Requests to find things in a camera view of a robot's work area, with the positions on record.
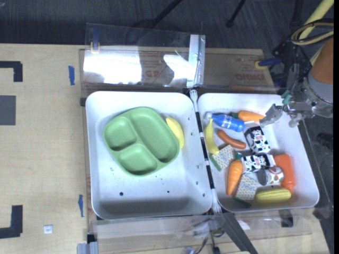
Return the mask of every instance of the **yellow corn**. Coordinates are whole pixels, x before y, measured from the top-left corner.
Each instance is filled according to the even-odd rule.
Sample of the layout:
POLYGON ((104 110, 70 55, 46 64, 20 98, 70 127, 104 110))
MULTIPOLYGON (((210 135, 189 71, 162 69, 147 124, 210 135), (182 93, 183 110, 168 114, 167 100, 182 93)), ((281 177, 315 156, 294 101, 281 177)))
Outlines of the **yellow corn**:
POLYGON ((255 200, 260 203, 284 202, 291 198, 291 192, 287 189, 274 189, 259 192, 255 200))

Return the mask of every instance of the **blue tape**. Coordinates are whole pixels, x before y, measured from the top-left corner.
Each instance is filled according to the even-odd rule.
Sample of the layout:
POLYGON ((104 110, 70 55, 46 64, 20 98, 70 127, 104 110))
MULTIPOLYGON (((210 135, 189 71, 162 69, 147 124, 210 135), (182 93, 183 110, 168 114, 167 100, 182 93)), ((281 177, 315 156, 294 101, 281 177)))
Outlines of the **blue tape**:
POLYGON ((281 62, 282 60, 279 58, 269 58, 269 59, 260 61, 258 64, 259 66, 271 66, 271 65, 280 64, 281 62))
POLYGON ((69 76, 69 81, 70 81, 70 85, 74 86, 74 80, 75 80, 75 73, 74 73, 74 67, 72 66, 68 66, 68 76, 69 76))
POLYGON ((79 204, 79 208, 80 208, 81 217, 84 217, 84 202, 83 202, 83 196, 82 195, 79 195, 78 204, 79 204))

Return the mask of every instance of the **orange toy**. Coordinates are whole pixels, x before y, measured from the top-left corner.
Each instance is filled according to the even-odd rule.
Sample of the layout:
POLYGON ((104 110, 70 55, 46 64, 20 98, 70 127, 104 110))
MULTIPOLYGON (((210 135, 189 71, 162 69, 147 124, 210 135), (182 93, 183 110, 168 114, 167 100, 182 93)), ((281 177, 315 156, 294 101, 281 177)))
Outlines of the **orange toy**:
POLYGON ((284 180, 281 182, 281 186, 288 189, 292 194, 296 181, 290 156, 278 155, 274 157, 274 161, 275 164, 282 169, 282 172, 284 172, 284 180))
POLYGON ((240 111, 238 117, 243 121, 259 121, 265 116, 250 111, 240 111))
POLYGON ((246 143, 231 138, 223 130, 219 130, 217 132, 217 135, 223 142, 225 142, 226 144, 230 144, 234 148, 241 150, 246 149, 246 143))
POLYGON ((240 157, 237 157, 230 165, 228 169, 228 178, 227 178, 227 190, 226 194, 230 196, 237 186, 240 177, 243 173, 243 163, 239 160, 240 157))

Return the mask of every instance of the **white tray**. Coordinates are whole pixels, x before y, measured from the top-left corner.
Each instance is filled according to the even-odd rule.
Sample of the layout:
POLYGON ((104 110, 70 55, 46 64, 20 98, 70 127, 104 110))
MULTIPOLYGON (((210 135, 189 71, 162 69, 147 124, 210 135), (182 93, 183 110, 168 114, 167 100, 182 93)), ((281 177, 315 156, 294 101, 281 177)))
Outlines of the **white tray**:
POLYGON ((203 214, 212 197, 191 100, 180 93, 95 92, 86 101, 92 206, 103 219, 203 214), (148 176, 129 176, 109 154, 102 135, 107 122, 147 106, 183 128, 178 157, 148 176))
MULTIPOLYGON (((207 112, 228 114, 230 112, 237 113, 240 110, 247 110, 265 114, 273 103, 281 105, 281 102, 282 99, 279 95, 271 94, 206 93, 199 97, 198 109, 200 111, 201 122, 203 123, 203 127, 205 127, 206 121, 204 118, 207 112)), ((227 178, 227 169, 223 169, 219 172, 216 167, 211 164, 213 181, 217 190, 218 200, 224 209, 231 212, 261 211, 313 207, 318 203, 318 187, 298 127, 289 127, 289 121, 289 116, 283 113, 283 116, 279 120, 273 124, 262 127, 262 129, 271 147, 270 154, 275 156, 286 153, 291 158, 296 180, 296 186, 293 189, 292 198, 287 202, 270 205, 254 203, 248 208, 239 201, 236 201, 232 197, 226 195, 227 180, 225 180, 225 178, 227 178)), ((217 146, 222 148, 225 144, 223 144, 216 135, 216 132, 221 128, 216 126, 216 124, 213 124, 213 127, 215 130, 214 141, 217 146)), ((225 132, 230 137, 247 143, 242 132, 237 133, 232 130, 225 130, 225 132)), ((251 154, 248 145, 245 150, 237 151, 243 152, 243 155, 251 154)), ((272 189, 272 186, 265 186, 261 188, 272 189)))
MULTIPOLYGON (((278 95, 207 93, 198 99, 203 127, 206 112, 256 111, 261 114, 276 103, 278 95)), ((88 146, 90 152, 92 206, 103 219, 128 217, 195 215, 207 212, 212 205, 211 190, 191 100, 180 93, 95 92, 86 101, 88 146), (184 148, 178 157, 156 173, 144 177, 129 176, 109 154, 103 138, 103 128, 112 118, 129 109, 147 106, 163 118, 178 120, 185 136, 184 148)), ((304 144, 297 127, 288 126, 289 117, 283 114, 263 131, 271 146, 271 154, 290 155, 296 186, 292 198, 271 205, 253 204, 250 208, 226 195, 227 170, 219 172, 211 164, 213 181, 220 205, 231 212, 264 211, 283 208, 313 207, 319 191, 311 170, 304 144)), ((243 133, 227 131, 245 141, 243 133)), ((215 141, 222 148, 224 144, 215 141)))

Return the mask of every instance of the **toy food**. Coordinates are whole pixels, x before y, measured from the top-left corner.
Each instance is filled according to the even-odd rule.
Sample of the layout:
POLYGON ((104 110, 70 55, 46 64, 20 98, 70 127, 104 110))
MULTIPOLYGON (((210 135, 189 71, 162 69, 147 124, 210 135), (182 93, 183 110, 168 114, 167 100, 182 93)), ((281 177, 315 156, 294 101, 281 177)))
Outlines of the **toy food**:
POLYGON ((233 198, 250 206, 255 198, 255 192, 258 187, 260 187, 260 184, 257 180, 248 177, 246 174, 242 174, 233 198))
POLYGON ((256 173, 258 182, 265 186, 267 184, 280 184, 284 180, 284 173, 280 167, 260 169, 256 173))
POLYGON ((212 114, 212 119, 216 125, 236 132, 242 132, 245 127, 244 121, 226 114, 212 114))
POLYGON ((269 168, 274 164, 274 158, 269 154, 248 155, 242 157, 242 162, 245 165, 245 174, 258 172, 263 168, 269 168))
POLYGON ((184 147, 184 132, 182 131, 179 122, 172 117, 167 117, 166 123, 177 138, 179 142, 179 148, 182 149, 184 147))
POLYGON ((212 126, 212 119, 209 119, 209 123, 203 130, 203 134, 205 136, 206 141, 206 148, 209 153, 216 155, 219 153, 219 148, 216 146, 213 140, 213 126, 212 126))
POLYGON ((291 192, 287 189, 265 190, 255 195, 255 200, 260 203, 284 202, 291 198, 291 192))
POLYGON ((226 190, 228 196, 232 194, 243 173, 243 163, 238 158, 237 156, 237 159, 229 165, 226 190))
POLYGON ((223 130, 219 130, 217 132, 218 137, 225 143, 230 144, 232 147, 236 149, 244 150, 246 148, 246 143, 235 140, 227 135, 223 130))
POLYGON ((231 145, 227 145, 222 148, 217 155, 212 155, 210 158, 211 162, 217 168, 218 171, 221 171, 223 168, 229 166, 235 160, 235 151, 231 145))
POLYGON ((293 188, 296 185, 296 181, 290 156, 277 155, 274 157, 274 161, 275 164, 284 172, 284 180, 281 182, 281 186, 293 193, 293 188))
POLYGON ((256 123, 246 125, 248 129, 244 135, 252 153, 268 153, 271 148, 261 127, 256 123))
POLYGON ((265 116, 250 111, 240 111, 238 113, 238 117, 243 121, 259 121, 262 120, 265 116))

